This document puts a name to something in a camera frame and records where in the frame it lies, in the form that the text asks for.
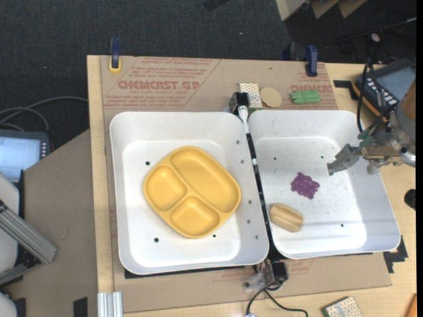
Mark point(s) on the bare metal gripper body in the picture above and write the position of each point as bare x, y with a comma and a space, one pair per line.
380, 152

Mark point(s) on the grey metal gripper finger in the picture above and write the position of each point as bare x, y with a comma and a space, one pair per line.
376, 166
343, 158

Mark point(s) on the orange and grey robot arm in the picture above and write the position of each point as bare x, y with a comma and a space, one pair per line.
408, 111

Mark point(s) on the purple grapes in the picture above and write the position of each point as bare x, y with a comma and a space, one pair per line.
304, 185

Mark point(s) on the white plastic tray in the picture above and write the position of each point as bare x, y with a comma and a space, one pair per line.
347, 210
132, 190

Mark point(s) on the green pea pods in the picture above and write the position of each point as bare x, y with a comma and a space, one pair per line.
304, 97

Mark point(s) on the tan bread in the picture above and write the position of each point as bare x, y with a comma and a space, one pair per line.
285, 217

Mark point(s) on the thin black and white rod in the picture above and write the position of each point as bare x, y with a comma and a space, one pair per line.
252, 150

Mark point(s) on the tan round biscuit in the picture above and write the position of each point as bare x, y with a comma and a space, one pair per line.
271, 97

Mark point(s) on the white patterned packet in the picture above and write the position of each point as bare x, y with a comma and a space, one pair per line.
252, 91
342, 308

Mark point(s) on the yellow divided plate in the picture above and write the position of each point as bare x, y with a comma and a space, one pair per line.
198, 173

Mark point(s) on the brown cardboard board red print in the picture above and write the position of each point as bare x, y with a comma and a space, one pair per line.
165, 88

